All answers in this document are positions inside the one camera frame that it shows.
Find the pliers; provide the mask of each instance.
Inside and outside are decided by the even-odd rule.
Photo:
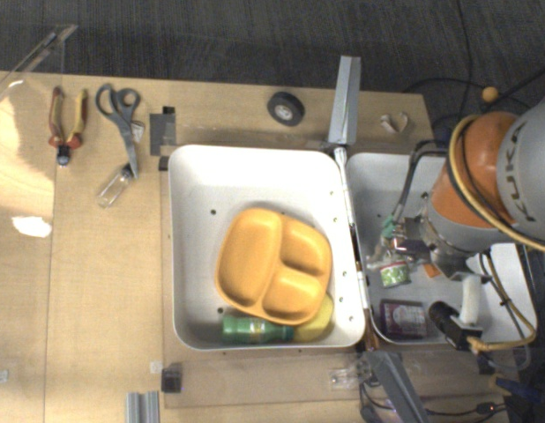
[[[51,99],[51,109],[49,111],[49,130],[51,137],[49,145],[57,149],[57,163],[60,166],[67,166],[71,159],[71,149],[78,149],[82,145],[81,134],[86,126],[86,101],[88,94],[83,89],[77,97],[75,125],[66,141],[63,137],[63,128],[61,126],[61,106],[63,104],[63,91],[60,86],[53,89]]]

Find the wooden table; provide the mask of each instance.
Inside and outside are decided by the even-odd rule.
[[[93,105],[96,90],[107,82],[138,90],[142,101],[135,118],[146,124],[149,114],[175,107],[179,141],[182,132],[216,141],[216,130],[224,128],[234,141],[243,130],[265,133],[266,143],[278,145],[320,140],[333,100],[333,90],[283,89],[306,107],[296,128],[268,115],[266,102],[280,90],[270,86],[35,74],[2,101],[0,370],[8,371],[8,380],[0,383],[0,422],[123,421],[128,392],[160,388],[165,227],[159,158],[149,154],[147,127],[138,147],[140,179],[112,208],[95,203],[102,184],[126,162],[116,126]],[[91,94],[84,144],[67,168],[56,166],[55,150],[47,145],[55,85],[66,96],[67,131],[78,92]],[[397,118],[401,111],[411,120],[404,133],[392,135],[379,125],[381,115]],[[428,137],[421,96],[361,93],[359,138],[371,148],[408,152]],[[51,235],[20,234],[12,217],[26,216],[51,224]],[[161,398],[164,422],[359,420],[354,400],[169,409]]]

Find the green bottle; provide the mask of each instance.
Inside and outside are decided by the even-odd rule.
[[[294,329],[255,316],[226,315],[223,317],[221,335],[224,343],[259,345],[272,341],[290,341],[294,337]]]

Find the yellow cable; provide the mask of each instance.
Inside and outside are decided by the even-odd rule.
[[[472,123],[478,115],[470,115],[465,117],[462,121],[459,122],[457,127],[452,133],[451,136],[451,142],[449,144],[449,163],[451,165],[451,171],[453,174],[453,177],[455,179],[455,182],[457,183],[460,192],[465,197],[465,199],[474,207],[475,210],[478,211],[480,216],[482,216],[486,221],[488,221],[493,227],[498,229],[499,231],[507,234],[511,238],[513,238],[515,241],[525,244],[529,246],[530,248],[540,250],[541,252],[545,252],[545,245],[532,240],[528,237],[526,237],[523,234],[520,234],[513,230],[511,227],[506,226],[502,223],[494,214],[492,214],[484,205],[481,204],[481,202],[473,195],[473,193],[468,189],[468,187],[465,185],[465,183],[462,181],[462,178],[460,177],[459,172],[459,166],[457,165],[457,160],[455,158],[456,148],[457,148],[457,141],[460,138],[460,135],[463,131],[463,129],[469,124]]]
[[[531,342],[535,340],[535,337],[537,336],[537,332],[535,331],[534,326],[521,314],[519,309],[511,301],[510,297],[508,296],[508,293],[505,291],[504,286],[502,285],[502,281],[500,280],[500,277],[498,276],[496,268],[494,264],[492,263],[492,258],[490,257],[490,254],[486,255],[486,259],[488,260],[490,272],[492,273],[492,277],[494,278],[494,281],[496,282],[498,291],[500,292],[502,296],[502,301],[505,302],[506,305],[510,306],[513,313],[519,318],[519,320],[523,324],[525,324],[525,326],[531,331],[531,333],[527,337],[522,338],[521,340],[514,340],[512,342],[486,343],[476,337],[467,337],[467,342],[471,345],[473,350],[477,352],[499,351],[504,349],[517,348],[518,346],[530,344]]]

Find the orange plate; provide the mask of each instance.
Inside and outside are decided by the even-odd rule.
[[[332,250],[316,229],[262,208],[239,213],[221,245],[215,285],[230,305],[278,324],[309,321],[332,271]]]

